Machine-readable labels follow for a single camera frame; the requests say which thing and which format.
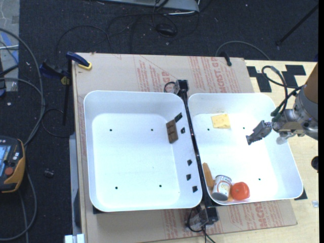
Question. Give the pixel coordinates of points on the brown cardboard board red print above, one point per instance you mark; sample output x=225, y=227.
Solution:
x=121, y=70

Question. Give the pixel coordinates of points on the thin black rod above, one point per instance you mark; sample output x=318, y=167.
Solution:
x=193, y=138

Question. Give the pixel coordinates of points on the yellow cheese slice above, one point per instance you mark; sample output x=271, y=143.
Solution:
x=221, y=121

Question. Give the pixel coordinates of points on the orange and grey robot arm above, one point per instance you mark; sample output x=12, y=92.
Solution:
x=312, y=95

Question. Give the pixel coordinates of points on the red tomato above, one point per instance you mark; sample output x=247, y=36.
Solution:
x=240, y=191

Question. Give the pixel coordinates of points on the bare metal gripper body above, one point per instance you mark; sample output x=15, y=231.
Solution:
x=291, y=121

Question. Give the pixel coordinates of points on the white can with label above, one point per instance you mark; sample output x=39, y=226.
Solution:
x=222, y=187

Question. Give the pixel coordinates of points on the black cylinder on white bracket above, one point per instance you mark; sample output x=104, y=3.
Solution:
x=315, y=163

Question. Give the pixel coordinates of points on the white plastic tray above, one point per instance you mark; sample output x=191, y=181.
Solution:
x=131, y=161
x=253, y=161

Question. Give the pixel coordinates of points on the brown chocolate bar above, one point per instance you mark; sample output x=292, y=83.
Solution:
x=172, y=131

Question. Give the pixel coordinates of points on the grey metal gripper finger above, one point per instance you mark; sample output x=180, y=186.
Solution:
x=258, y=128
x=260, y=136

